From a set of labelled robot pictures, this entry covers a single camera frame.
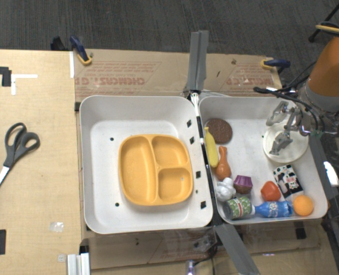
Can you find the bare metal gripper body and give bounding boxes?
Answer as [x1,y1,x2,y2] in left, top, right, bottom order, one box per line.
[292,107,339,139]

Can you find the white round bowl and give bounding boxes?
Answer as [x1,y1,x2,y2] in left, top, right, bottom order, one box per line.
[262,123,310,164]

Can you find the white plastic tray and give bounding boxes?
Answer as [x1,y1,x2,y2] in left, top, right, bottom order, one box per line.
[79,95,214,235]
[198,96,329,226]

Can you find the white carton with black print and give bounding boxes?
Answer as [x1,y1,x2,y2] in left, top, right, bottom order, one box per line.
[272,164,304,199]

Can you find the red-orange bell pepper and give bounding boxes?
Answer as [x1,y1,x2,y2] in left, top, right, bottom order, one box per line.
[260,180,282,202]

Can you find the purple cupcake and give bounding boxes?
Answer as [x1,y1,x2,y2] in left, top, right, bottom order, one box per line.
[233,175,254,195]

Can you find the brown round biscuit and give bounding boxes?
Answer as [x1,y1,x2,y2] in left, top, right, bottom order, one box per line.
[205,118,233,144]

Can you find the orange chicken drumstick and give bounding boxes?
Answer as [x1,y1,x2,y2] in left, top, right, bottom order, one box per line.
[215,146,232,182]

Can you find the orange ball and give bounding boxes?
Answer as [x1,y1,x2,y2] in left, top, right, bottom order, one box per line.
[292,194,315,217]

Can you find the blue bottle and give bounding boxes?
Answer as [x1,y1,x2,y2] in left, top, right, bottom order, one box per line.
[254,200,294,219]

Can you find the yellow banana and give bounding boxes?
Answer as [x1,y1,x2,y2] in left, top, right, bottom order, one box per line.
[204,126,220,168]

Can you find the white garlic bulb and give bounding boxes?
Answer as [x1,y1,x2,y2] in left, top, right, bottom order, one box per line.
[216,177,237,203]

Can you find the green and white can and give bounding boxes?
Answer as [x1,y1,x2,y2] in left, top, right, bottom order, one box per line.
[223,196,256,221]

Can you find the orange divided plate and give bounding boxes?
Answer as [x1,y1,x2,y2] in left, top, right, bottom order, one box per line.
[118,133,194,207]

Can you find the brown cardboard board, red print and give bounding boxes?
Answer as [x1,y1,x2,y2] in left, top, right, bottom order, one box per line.
[73,49,321,270]

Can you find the grey-handled scissors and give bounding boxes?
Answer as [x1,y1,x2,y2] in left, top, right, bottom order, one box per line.
[0,122,41,203]

